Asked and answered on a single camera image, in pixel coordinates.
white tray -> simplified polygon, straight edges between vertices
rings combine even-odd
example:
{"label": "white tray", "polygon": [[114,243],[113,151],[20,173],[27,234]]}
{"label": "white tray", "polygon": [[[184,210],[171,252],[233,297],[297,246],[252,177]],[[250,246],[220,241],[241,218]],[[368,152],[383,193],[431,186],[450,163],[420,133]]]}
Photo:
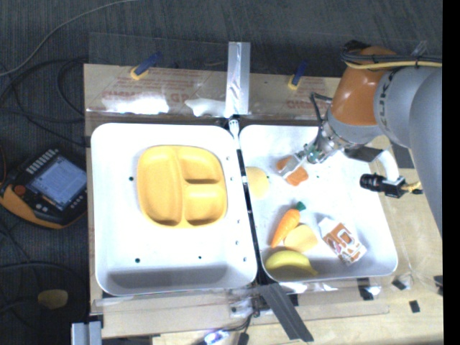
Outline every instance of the white tray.
{"label": "white tray", "polygon": [[[148,221],[139,208],[136,172],[149,147],[202,147],[222,164],[223,220],[194,229]],[[96,279],[112,295],[242,288],[257,273],[239,163],[230,133],[218,126],[104,124],[91,137]]]}
{"label": "white tray", "polygon": [[[309,178],[298,186],[288,184],[278,175],[276,162],[313,141],[317,131],[315,126],[249,125],[240,134],[245,166],[259,167],[270,178],[267,196],[262,200],[251,198],[262,259],[273,253],[270,240],[276,225],[297,201],[306,205],[300,222],[308,224],[319,240],[316,247],[305,253],[319,272],[317,276],[284,272],[271,277],[279,282],[308,282],[391,274],[397,267],[397,252],[379,196],[359,186],[361,175],[370,173],[367,163],[350,160],[337,152],[322,164],[305,164]],[[367,248],[358,262],[346,266],[321,240],[317,223],[324,216],[344,223]]]}

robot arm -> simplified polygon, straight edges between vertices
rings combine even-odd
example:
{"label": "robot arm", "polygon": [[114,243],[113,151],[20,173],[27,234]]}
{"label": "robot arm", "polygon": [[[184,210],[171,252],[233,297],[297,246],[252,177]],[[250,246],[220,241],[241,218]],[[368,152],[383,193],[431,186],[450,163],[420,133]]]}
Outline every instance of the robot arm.
{"label": "robot arm", "polygon": [[[412,150],[415,168],[442,236],[441,62],[430,57],[401,57],[383,47],[367,47],[360,42],[352,42],[351,46],[358,53],[348,55],[350,48],[345,49],[344,59],[349,67],[320,123],[317,137],[291,157],[280,172],[286,177],[304,160],[312,164],[324,162],[337,151],[351,157],[383,134]],[[362,182],[362,186],[376,190],[367,182]],[[389,180],[395,191],[404,182],[403,178]],[[400,197],[401,193],[392,196]]]}

blue and yellow clamp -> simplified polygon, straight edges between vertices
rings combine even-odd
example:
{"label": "blue and yellow clamp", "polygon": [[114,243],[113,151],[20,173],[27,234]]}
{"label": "blue and yellow clamp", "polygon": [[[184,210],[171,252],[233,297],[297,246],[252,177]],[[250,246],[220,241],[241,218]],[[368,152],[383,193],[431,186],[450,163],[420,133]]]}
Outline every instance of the blue and yellow clamp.
{"label": "blue and yellow clamp", "polygon": [[290,89],[295,90],[298,88],[300,79],[302,78],[303,74],[305,73],[305,69],[307,68],[307,64],[307,60],[302,60],[295,73],[290,77],[289,83],[287,84]]}
{"label": "blue and yellow clamp", "polygon": [[140,78],[145,77],[149,72],[149,68],[155,65],[157,61],[161,59],[161,57],[162,54],[160,51],[156,52],[152,56],[149,56],[137,67],[131,69],[131,78],[133,78],[135,81],[138,81]]}

yellow divided plate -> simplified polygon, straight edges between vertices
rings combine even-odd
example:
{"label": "yellow divided plate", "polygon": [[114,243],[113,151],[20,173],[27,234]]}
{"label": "yellow divided plate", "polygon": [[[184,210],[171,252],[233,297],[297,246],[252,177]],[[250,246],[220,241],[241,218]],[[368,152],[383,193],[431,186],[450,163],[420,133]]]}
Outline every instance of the yellow divided plate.
{"label": "yellow divided plate", "polygon": [[147,149],[137,164],[142,213],[161,226],[214,224],[227,209],[224,172],[208,150],[162,145]]}

table surface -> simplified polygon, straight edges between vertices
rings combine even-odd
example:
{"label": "table surface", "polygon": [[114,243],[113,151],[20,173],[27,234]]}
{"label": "table surface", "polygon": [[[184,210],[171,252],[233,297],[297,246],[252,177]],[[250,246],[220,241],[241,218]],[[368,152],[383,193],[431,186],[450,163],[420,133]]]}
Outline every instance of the table surface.
{"label": "table surface", "polygon": [[[87,78],[91,66],[85,68]],[[85,80],[86,93],[91,93],[94,73],[91,81]],[[338,78],[323,78],[325,93],[332,96],[338,84]],[[91,135],[91,127],[87,124],[87,134]],[[375,147],[385,147],[386,139],[376,139]],[[401,175],[411,183],[418,180],[414,169],[401,169]],[[88,151],[88,176],[91,179],[91,153]],[[93,206],[91,205],[91,183],[88,183],[90,200],[89,209],[89,242],[90,242],[90,291],[91,302],[102,297],[102,291],[94,276],[94,236],[93,236]],[[382,205],[387,219],[396,228],[392,230],[395,241],[400,242],[401,255],[408,266],[410,285],[406,290],[400,290],[394,285],[385,287],[383,293],[382,310],[371,311],[372,315],[344,316],[329,313],[327,318],[305,321],[308,330],[315,339],[314,344],[442,344],[443,343],[443,296],[437,290],[433,281],[436,275],[442,275],[442,239],[436,227],[424,195],[404,195],[401,199],[385,198]],[[411,303],[416,302],[419,311],[413,311]],[[163,318],[169,323],[154,323],[157,317],[152,316],[142,306],[134,304],[129,310],[103,310],[104,339],[113,337],[130,337],[153,335],[162,328],[161,336],[151,337],[155,345],[196,344],[203,336],[212,331],[212,328],[194,330],[196,323],[203,323],[206,319],[200,316],[213,317],[214,312],[195,311],[195,315],[188,318],[183,309],[178,309],[178,316]],[[254,318],[247,333],[252,345],[296,344],[302,341],[290,340],[282,326],[275,320],[265,321],[263,318]],[[237,333],[221,344],[235,344]]]}

